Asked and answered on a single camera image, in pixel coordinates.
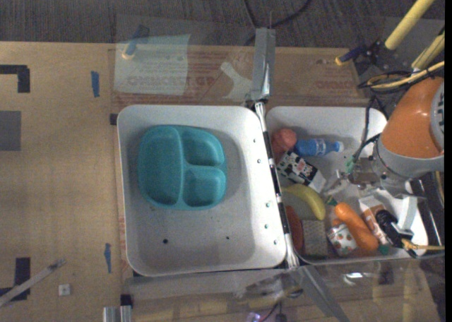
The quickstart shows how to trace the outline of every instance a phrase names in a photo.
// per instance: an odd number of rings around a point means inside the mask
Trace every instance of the banana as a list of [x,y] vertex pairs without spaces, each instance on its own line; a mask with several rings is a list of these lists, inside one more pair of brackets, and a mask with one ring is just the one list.
[[323,202],[319,193],[317,193],[312,188],[309,188],[308,186],[305,186],[303,184],[293,184],[291,186],[288,186],[287,188],[282,188],[282,191],[291,193],[307,203],[317,219],[325,219],[325,203]]

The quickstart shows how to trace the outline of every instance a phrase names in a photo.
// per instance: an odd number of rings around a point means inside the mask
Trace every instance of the yellow tube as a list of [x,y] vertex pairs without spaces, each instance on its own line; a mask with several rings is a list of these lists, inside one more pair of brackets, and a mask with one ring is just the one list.
[[426,48],[411,64],[413,69],[423,70],[427,68],[428,65],[434,60],[436,56],[440,54],[440,52],[444,49],[444,45],[446,44],[446,32],[441,33],[439,36],[436,36],[434,41],[428,48]]
[[405,39],[406,35],[416,25],[418,20],[424,15],[435,0],[417,0],[411,7],[405,17],[398,24],[397,28],[391,33],[385,42],[387,49],[396,49]]

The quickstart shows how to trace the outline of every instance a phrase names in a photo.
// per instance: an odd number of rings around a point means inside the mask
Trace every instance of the carrot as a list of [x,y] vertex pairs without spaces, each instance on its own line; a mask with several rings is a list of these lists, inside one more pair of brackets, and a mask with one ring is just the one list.
[[347,203],[338,203],[334,208],[336,216],[344,222],[359,248],[375,251],[379,247],[378,239],[372,234],[366,223]]
[[303,226],[302,222],[298,218],[295,209],[287,205],[285,206],[285,212],[287,215],[287,221],[289,222],[290,234],[292,235],[292,241],[297,251],[301,251],[303,247]]

